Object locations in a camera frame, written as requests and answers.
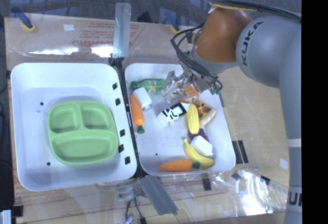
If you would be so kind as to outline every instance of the orange vegetable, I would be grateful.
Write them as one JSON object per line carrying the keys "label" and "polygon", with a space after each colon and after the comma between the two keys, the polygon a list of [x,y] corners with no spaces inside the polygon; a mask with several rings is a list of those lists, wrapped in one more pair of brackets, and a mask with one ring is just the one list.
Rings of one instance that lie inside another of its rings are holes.
{"label": "orange vegetable", "polygon": [[159,169],[175,172],[190,171],[192,168],[199,169],[199,167],[198,162],[192,163],[189,159],[179,159],[158,166]]}
{"label": "orange vegetable", "polygon": [[138,126],[138,133],[144,133],[142,127],[145,122],[144,114],[142,113],[141,107],[134,95],[131,95],[130,97],[130,104],[133,123]]}
{"label": "orange vegetable", "polygon": [[198,95],[197,90],[192,85],[186,86],[183,89],[184,89],[185,93],[188,95],[186,98],[183,98],[183,99],[188,99],[190,97]]}

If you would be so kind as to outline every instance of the blue clamp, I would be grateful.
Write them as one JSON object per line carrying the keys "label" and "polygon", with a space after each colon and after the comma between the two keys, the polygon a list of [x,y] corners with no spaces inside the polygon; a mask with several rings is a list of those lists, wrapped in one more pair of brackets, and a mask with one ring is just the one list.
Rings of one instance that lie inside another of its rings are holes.
{"label": "blue clamp", "polygon": [[166,19],[168,19],[171,23],[171,30],[174,32],[174,33],[178,33],[180,32],[180,28],[179,28],[179,24],[178,24],[178,21],[176,19],[176,17],[173,15],[173,13],[171,13],[170,11],[166,11],[165,12],[165,17]]}
{"label": "blue clamp", "polygon": [[29,20],[29,18],[26,16],[26,14],[24,14],[24,12],[17,8],[17,7],[13,7],[11,8],[11,11],[22,21],[21,26],[29,31],[29,32],[33,32],[35,29],[35,25],[31,23],[31,21]]}

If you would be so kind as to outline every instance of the table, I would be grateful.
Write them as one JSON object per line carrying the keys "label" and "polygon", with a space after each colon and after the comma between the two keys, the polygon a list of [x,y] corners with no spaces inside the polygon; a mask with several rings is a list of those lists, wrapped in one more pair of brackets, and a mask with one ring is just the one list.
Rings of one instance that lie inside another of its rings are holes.
{"label": "table", "polygon": [[[94,41],[113,38],[113,20],[35,13],[27,16],[37,26],[35,32],[24,31],[17,18],[5,19],[8,70],[24,62],[107,61],[106,57],[91,55],[88,48]],[[170,44],[173,35],[170,24],[132,22],[129,57],[124,59],[123,67],[134,62],[178,63]],[[82,54],[72,54],[72,46],[81,47]],[[55,50],[57,54],[48,54]],[[239,150],[237,164],[227,172],[161,177],[160,182],[179,209],[177,215],[160,216],[149,199],[142,196],[135,179],[44,192],[25,189],[16,174],[11,130],[15,205],[24,206],[17,223],[124,223],[125,211],[135,195],[138,207],[132,201],[129,215],[138,219],[140,210],[149,223],[191,223],[283,213],[289,159],[279,90],[248,79],[237,67],[222,73],[220,80],[224,85],[224,114],[231,139]]]}

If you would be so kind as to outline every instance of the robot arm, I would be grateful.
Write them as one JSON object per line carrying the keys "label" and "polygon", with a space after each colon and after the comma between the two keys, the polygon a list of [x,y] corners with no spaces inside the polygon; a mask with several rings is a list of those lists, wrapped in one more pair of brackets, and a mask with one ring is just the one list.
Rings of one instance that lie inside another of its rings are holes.
{"label": "robot arm", "polygon": [[[171,40],[184,73],[197,91],[218,93],[217,75],[239,65],[249,78],[280,89],[283,119],[290,158],[289,194],[284,223],[302,223],[301,171],[301,16],[279,8],[223,1],[209,12],[193,41],[192,53],[184,54]],[[252,20],[243,9],[275,16]]]}
{"label": "robot arm", "polygon": [[236,56],[249,78],[280,89],[290,159],[284,223],[302,223],[301,24],[276,16],[258,18],[240,34]]}

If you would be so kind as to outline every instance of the toy corn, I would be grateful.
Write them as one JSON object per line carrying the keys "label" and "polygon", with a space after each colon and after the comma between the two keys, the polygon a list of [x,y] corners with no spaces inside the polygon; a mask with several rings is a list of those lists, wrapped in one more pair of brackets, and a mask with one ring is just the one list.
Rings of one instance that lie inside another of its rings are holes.
{"label": "toy corn", "polygon": [[194,104],[190,104],[187,110],[187,123],[189,132],[197,134],[199,131],[199,118],[197,108]]}

